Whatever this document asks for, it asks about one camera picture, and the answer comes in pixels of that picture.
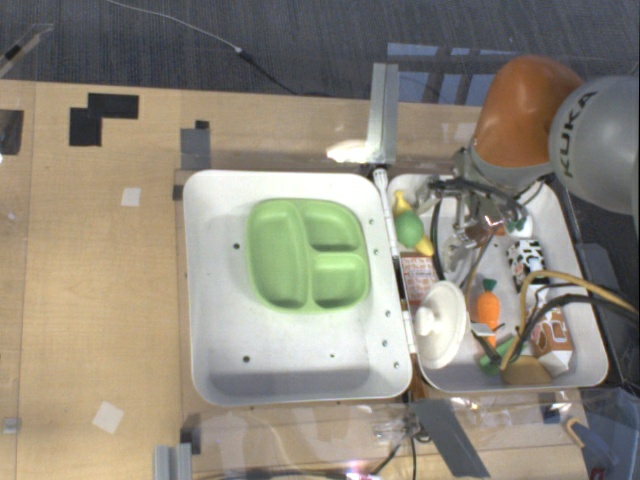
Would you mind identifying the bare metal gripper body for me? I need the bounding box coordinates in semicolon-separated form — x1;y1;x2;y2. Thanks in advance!
451;148;527;235

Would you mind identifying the red and white packet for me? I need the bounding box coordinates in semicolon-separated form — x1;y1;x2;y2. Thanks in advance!
399;251;442;315

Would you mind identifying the green toy pear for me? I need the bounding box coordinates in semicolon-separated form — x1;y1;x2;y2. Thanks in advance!
394;210;426;248

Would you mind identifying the black and white cow carton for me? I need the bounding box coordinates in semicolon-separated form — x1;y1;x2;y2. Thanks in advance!
506;238;551;295

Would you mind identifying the orange carrot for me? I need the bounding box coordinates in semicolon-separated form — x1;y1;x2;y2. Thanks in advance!
474;277;503;350

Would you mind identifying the white toy teapot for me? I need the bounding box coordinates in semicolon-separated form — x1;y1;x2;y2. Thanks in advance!
413;280;472;371

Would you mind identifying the yellow banana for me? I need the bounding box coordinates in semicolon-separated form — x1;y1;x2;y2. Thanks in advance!
392;189;436;257

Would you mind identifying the white plastic tray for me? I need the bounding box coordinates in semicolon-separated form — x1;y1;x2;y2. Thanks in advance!
182;169;415;408
387;172;610;396

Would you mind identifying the green toy vegetable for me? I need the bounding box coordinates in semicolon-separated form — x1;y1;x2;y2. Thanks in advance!
478;336;516;377

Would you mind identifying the brown and white carton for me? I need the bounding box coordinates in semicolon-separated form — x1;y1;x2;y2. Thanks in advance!
528;305;574;378

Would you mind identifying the brown toy bread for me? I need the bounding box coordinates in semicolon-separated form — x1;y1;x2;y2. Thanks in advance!
500;355;553;387

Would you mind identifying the green divided plate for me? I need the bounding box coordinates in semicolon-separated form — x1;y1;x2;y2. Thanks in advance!
246;197;372;315

